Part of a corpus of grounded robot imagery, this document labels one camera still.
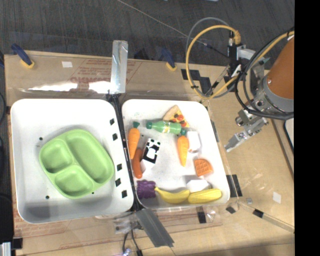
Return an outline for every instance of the pizza slice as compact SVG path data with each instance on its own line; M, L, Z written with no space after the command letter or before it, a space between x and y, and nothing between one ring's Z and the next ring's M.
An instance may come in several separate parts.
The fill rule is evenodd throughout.
M180 123L181 127L186 128L190 127L189 123L185 119L178 105L174 105L172 108L168 110L168 112L164 115L163 121L170 121L172 123Z

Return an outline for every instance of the dark floor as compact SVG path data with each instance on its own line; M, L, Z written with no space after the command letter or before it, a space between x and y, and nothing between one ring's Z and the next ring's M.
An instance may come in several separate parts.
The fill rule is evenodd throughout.
M111 56L113 40L128 41L128 57L142 50L144 57L159 60L161 49L171 51L176 62L185 62L187 35L202 18L224 20L241 33L242 43L258 51L267 42L295 25L294 0L1 0L0 50L12 54L10 46L26 50ZM201 30L220 24L210 20ZM225 66L228 32L209 31L196 43L191 63ZM282 49L269 53L269 65ZM5 94L4 71L0 70L0 92ZM4 163L0 168L0 244L12 237L11 184L8 162L7 122L0 124Z

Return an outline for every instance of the orange carrot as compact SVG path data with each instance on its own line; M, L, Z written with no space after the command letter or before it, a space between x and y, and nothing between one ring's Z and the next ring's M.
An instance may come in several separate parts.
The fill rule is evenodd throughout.
M141 148L137 148L135 150L134 158L132 159L132 169L134 176L137 179L140 179L142 177L142 171L140 167L140 160L143 154L143 150Z
M129 149L129 155L131 160L135 156L135 152L140 139L140 131L138 130L139 125L140 123L133 122L133 127L130 129L128 134L128 149Z
M189 149L189 140L184 135L185 132L183 131L184 130L181 130L181 136L177 140L177 148L178 148L180 163L182 166L186 166L188 149Z

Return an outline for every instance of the toy banana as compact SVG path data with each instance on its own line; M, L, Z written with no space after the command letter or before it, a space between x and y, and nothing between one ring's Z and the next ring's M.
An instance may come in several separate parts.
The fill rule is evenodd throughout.
M190 194L189 189L182 190L178 193L167 192L167 191L161 190L158 187L155 187L154 190L159 193L159 195L161 196L163 201L170 203L170 204L182 203L184 200L186 200L188 198L188 196Z
M221 190L218 188L211 188L199 192L191 193L188 197L190 204L202 204L222 197Z

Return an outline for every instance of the green bottle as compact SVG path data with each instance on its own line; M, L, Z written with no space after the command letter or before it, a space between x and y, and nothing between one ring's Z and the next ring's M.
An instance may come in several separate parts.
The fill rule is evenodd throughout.
M146 128L155 129L156 131L164 134L179 134L181 132L181 124L170 121L147 122Z

